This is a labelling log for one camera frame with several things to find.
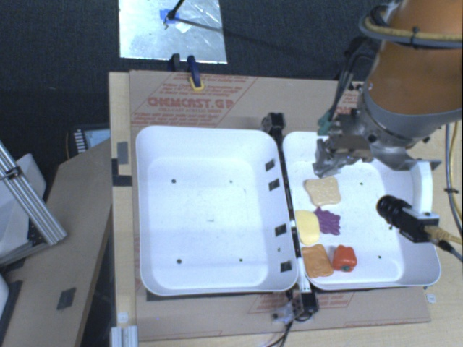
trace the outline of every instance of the red toy pepper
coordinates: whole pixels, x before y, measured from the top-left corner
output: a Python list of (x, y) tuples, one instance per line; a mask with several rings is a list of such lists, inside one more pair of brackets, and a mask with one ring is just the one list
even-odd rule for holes
[(357, 265), (357, 258), (352, 247), (338, 246), (334, 251), (333, 269), (350, 273)]

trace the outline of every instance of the purple toy grapes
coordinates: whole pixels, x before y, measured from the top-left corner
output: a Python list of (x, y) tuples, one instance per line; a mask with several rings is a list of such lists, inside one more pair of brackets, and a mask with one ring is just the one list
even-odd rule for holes
[(314, 213), (318, 218), (318, 222), (320, 224), (320, 231), (322, 233), (333, 235), (340, 234), (339, 221), (341, 219), (341, 216), (334, 215), (328, 210), (324, 211), (320, 207), (317, 207)]

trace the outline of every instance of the cable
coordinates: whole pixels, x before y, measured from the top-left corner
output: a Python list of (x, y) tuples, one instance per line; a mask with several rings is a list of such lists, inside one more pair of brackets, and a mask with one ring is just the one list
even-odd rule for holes
[(341, 74), (339, 76), (333, 105), (328, 110), (329, 121), (333, 119), (334, 114), (336, 112), (336, 107), (338, 106), (339, 101), (341, 100), (341, 97), (344, 94), (344, 91), (346, 90), (349, 83), (352, 82), (354, 76), (352, 70), (354, 69), (355, 64), (357, 64), (357, 61), (359, 59), (368, 59), (371, 61), (374, 59), (374, 56), (369, 56), (363, 53), (357, 53), (362, 47), (371, 46), (371, 44), (372, 43), (369, 39), (366, 39), (364, 37), (356, 37), (351, 41), (349, 48), (344, 53), (347, 59), (344, 62), (344, 66), (342, 67)]
[(455, 201), (452, 198), (452, 195), (456, 194), (456, 190), (451, 185), (450, 175), (451, 175), (451, 172), (450, 172), (450, 125), (447, 124), (446, 125), (446, 185), (447, 185), (446, 191), (449, 196), (451, 214), (454, 216), (456, 227), (458, 228), (460, 236), (463, 238), (462, 224), (460, 222), (458, 212), (456, 211)]
[(283, 347), (284, 344), (286, 343), (286, 339), (288, 338), (288, 334), (289, 334), (289, 331), (291, 330), (292, 323), (293, 323), (292, 321), (289, 322), (288, 325), (286, 326), (286, 330), (284, 331), (283, 335), (277, 340), (275, 340), (275, 342), (273, 342), (272, 344), (269, 344), (267, 347), (275, 347), (275, 346)]
[(460, 261), (463, 262), (463, 257), (460, 255), (460, 253), (458, 253), (455, 248), (452, 247), (452, 245), (450, 245), (450, 243), (448, 243), (447, 241), (445, 240), (440, 240), (438, 243), (437, 243), (437, 246), (439, 248), (441, 248), (443, 251), (446, 251), (448, 253), (452, 253), (456, 258), (458, 258)]
[(429, 234), (430, 240), (453, 241), (458, 244), (463, 244), (462, 238), (453, 236), (448, 231), (445, 231), (436, 225), (426, 225), (423, 227), (423, 230)]
[(369, 16), (363, 17), (359, 29), (370, 38), (387, 40), (412, 46), (429, 48), (461, 48), (463, 35), (444, 35), (440, 33), (424, 33), (416, 30), (400, 30), (398, 28), (381, 27), (371, 21)]
[[(454, 125), (454, 132), (452, 133), (451, 136), (451, 141), (450, 141), (450, 156), (449, 156), (449, 177), (450, 177), (450, 185), (451, 187), (454, 187), (454, 152), (455, 152), (455, 141), (456, 141), (456, 135), (458, 134), (458, 126), (459, 122), (455, 122)], [(460, 221), (462, 220), (462, 208), (459, 206), (458, 199), (456, 198), (455, 194), (451, 195), (452, 200), (454, 201), (456, 213), (458, 214), (458, 217), (460, 218)]]
[(298, 321), (298, 322), (306, 322), (312, 317), (312, 315), (313, 314), (311, 314), (311, 313), (304, 313), (304, 314), (301, 314), (298, 317), (296, 317), (295, 320)]

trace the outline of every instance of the orange toy food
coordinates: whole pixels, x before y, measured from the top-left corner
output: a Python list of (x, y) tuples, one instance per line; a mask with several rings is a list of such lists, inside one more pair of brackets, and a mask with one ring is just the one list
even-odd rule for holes
[(333, 268), (322, 244), (302, 248), (302, 258), (309, 278), (333, 274)]
[(334, 251), (333, 269), (350, 273), (357, 265), (357, 258), (352, 247), (338, 246)]

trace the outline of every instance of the toy bread slice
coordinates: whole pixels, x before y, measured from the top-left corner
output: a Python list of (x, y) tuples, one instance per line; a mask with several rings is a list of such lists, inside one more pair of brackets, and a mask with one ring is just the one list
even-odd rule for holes
[(299, 239), (302, 244), (311, 246), (320, 238), (320, 224), (315, 213), (306, 210), (294, 212)]
[(333, 268), (323, 245), (316, 244), (313, 247), (302, 248), (302, 258), (304, 259), (305, 271), (309, 275), (309, 278), (330, 276), (333, 274)]
[(322, 205), (335, 205), (341, 202), (338, 181), (332, 176), (323, 179), (306, 180), (304, 188), (309, 193), (312, 203), (318, 207)]

